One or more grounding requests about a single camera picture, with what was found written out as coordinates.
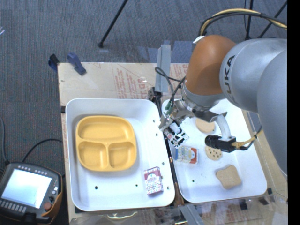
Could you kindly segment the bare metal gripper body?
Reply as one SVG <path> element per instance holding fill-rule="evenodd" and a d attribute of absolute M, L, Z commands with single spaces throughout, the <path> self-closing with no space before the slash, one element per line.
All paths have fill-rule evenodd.
<path fill-rule="evenodd" d="M 183 101 L 182 99 L 174 101 L 169 116 L 172 120 L 184 120 L 187 117 L 197 117 L 205 121 L 211 121 L 211 111 L 209 111 L 209 108 L 199 106 L 189 100 Z"/>

